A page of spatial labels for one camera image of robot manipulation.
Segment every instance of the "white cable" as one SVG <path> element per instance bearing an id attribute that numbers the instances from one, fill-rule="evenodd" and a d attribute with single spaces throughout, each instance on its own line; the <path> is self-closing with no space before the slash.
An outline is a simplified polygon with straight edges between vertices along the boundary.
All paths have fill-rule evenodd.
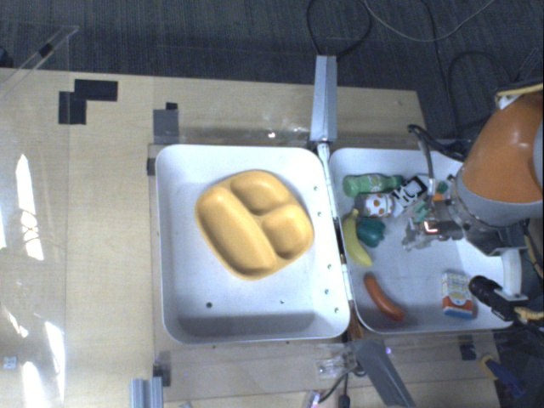
<path id="1" fill-rule="evenodd" d="M 386 21 L 384 21 L 382 18 L 378 16 L 372 9 L 370 4 L 368 3 L 368 0 L 363 0 L 363 3 L 365 4 L 366 8 L 368 9 L 368 12 L 382 25 L 387 27 L 390 31 L 394 31 L 397 35 L 400 35 L 403 38 L 410 39 L 411 41 L 415 41 L 416 43 L 435 43 L 437 41 L 440 41 L 442 39 L 446 39 L 447 37 L 450 37 L 453 35 L 456 31 L 458 31 L 465 23 L 469 22 L 472 18 L 474 18 L 476 15 L 481 14 L 484 12 L 492 3 L 494 3 L 495 0 L 490 0 L 483 8 L 476 11 L 474 14 L 467 17 L 465 20 L 461 21 L 452 31 L 449 31 L 445 35 L 442 35 L 441 37 L 434 37 L 432 39 L 421 39 L 418 37 L 411 37 L 410 35 L 406 35 L 402 31 L 399 31 L 389 25 Z"/>

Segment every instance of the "white tray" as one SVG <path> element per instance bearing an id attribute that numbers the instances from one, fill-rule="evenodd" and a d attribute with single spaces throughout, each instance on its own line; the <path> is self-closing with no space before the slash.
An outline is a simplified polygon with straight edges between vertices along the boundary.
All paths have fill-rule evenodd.
<path id="1" fill-rule="evenodd" d="M 434 173 L 437 179 L 455 174 L 461 163 L 439 153 L 432 153 Z M 427 163 L 417 150 L 376 150 L 346 148 L 335 151 L 330 161 L 331 177 L 337 201 L 338 214 L 349 213 L 354 199 L 343 193 L 345 175 L 362 173 L 399 174 L 408 179 L 416 174 L 427 173 Z M 469 277 L 486 276 L 502 283 L 502 261 L 489 258 L 466 242 L 435 241 L 429 248 L 405 251 L 401 246 L 406 220 L 404 217 L 386 218 L 385 239 L 377 248 L 367 248 L 373 265 L 364 268 L 351 261 L 348 267 L 361 321 L 375 332 L 381 333 L 430 333 L 471 332 L 509 326 L 490 312 L 490 308 L 473 301 L 475 312 L 471 320 L 445 316 L 441 307 L 441 275 L 446 270 L 464 273 Z M 405 311 L 401 323 L 382 314 L 368 295 L 363 277 L 371 271 L 383 291 Z"/>
<path id="2" fill-rule="evenodd" d="M 196 226 L 198 196 L 234 173 L 276 174 L 308 212 L 314 243 L 262 280 L 241 280 L 215 257 Z M 181 343 L 329 338 L 349 306 L 325 175 L 299 148 L 171 145 L 156 158 L 163 319 Z"/>

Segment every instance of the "red sausage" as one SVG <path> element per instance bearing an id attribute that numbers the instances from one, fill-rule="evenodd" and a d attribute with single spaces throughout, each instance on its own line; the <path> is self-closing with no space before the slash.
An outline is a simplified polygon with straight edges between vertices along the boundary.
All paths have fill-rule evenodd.
<path id="1" fill-rule="evenodd" d="M 373 274 L 365 275 L 365 287 L 372 301 L 388 318 L 401 321 L 405 318 L 405 312 L 397 305 L 392 303 L 382 292 L 381 287 Z"/>

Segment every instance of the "gray floor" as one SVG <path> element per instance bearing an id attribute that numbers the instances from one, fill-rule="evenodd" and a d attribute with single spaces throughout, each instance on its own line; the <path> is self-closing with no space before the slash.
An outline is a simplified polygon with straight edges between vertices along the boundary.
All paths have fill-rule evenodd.
<path id="1" fill-rule="evenodd" d="M 0 45 L 22 60 L 46 30 L 28 23 L 71 24 L 80 26 L 71 44 L 73 70 L 312 83 L 308 1 L 0 0 Z M 425 1 L 440 35 L 489 0 Z M 428 13 L 417 0 L 369 2 L 400 30 L 432 36 Z M 497 0 L 438 42 L 441 65 L 432 43 L 405 40 L 373 22 L 361 46 L 340 61 L 339 83 L 415 89 L 430 131 L 451 136 L 454 118 L 443 74 L 460 52 L 492 54 L 509 75 L 481 57 L 463 58 L 453 71 L 457 127 L 469 136 L 471 125 L 489 115 L 496 86 L 513 79 L 528 56 L 524 71 L 536 65 L 541 74 L 543 8 L 543 0 Z M 318 43 L 327 53 L 345 47 L 345 38 L 358 37 L 368 20 L 368 13 L 350 0 L 320 0 L 311 14 Z"/>

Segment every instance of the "green pepper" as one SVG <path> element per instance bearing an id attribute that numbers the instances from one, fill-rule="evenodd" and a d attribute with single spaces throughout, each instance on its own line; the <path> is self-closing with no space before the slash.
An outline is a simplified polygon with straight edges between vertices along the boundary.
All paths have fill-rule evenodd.
<path id="1" fill-rule="evenodd" d="M 361 218 L 357 224 L 357 237 L 371 248 L 378 246 L 383 240 L 385 225 L 379 218 Z"/>

